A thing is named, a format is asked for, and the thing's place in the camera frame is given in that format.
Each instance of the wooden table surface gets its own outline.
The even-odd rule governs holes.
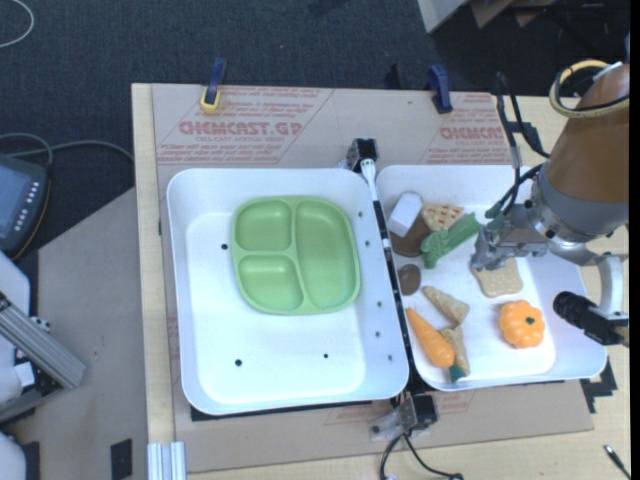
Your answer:
[[[540,134],[549,151],[560,134],[565,118],[553,112],[543,97],[519,97],[525,121]],[[159,204],[156,180],[153,104],[150,84],[132,86],[134,150],[142,311],[147,390],[148,437],[150,443],[168,444],[175,440],[172,390],[167,344],[167,321],[164,300],[162,247],[158,235]],[[528,150],[522,151],[524,164],[539,163]],[[605,241],[590,245],[593,250],[628,252],[625,229]],[[624,311],[629,311],[629,261],[624,263]],[[597,269],[582,271],[587,295],[599,300],[600,281]],[[630,357],[622,346],[608,348],[618,389],[611,397],[596,399],[592,415],[594,430],[572,434],[467,444],[420,451],[425,462],[447,472],[461,472],[465,479],[616,479],[624,478],[606,455],[609,444],[631,469]],[[190,474],[190,479],[205,480],[374,480],[378,479],[380,455],[337,458],[292,464]],[[386,472],[401,480],[438,478],[425,471],[408,451],[398,451],[387,461]]]

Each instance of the blue clamp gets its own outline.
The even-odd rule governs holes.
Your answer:
[[[213,63],[209,85],[202,91],[200,98],[200,108],[205,112],[214,112],[220,104],[219,86],[224,78],[227,69],[226,59],[217,58]]]
[[[434,65],[427,71],[427,86],[434,90],[433,104],[438,113],[446,114],[451,112],[451,100],[449,99],[449,75],[442,66]]]

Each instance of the toy bread slice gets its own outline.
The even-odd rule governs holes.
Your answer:
[[[432,304],[442,311],[453,322],[461,324],[469,313],[469,305],[452,297],[448,293],[444,293],[433,286],[425,286],[422,293],[429,299]]]
[[[442,329],[440,334],[445,340],[453,347],[453,351],[456,354],[454,363],[465,377],[471,373],[471,366],[469,365],[469,358],[467,357],[467,348],[464,345],[464,336],[462,334],[462,328],[460,326],[453,329]]]
[[[460,206],[424,204],[420,216],[431,231],[449,229],[462,213]]]
[[[471,272],[478,279],[482,293],[489,298],[514,294],[522,290],[522,279],[520,279],[520,272],[515,258],[507,258],[504,262],[504,267],[495,270],[484,269],[478,271],[471,267]]]

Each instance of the orange pumpkin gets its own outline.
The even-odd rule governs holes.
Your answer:
[[[502,306],[499,325],[504,339],[516,348],[537,347],[544,338],[542,311],[526,300],[507,302]]]

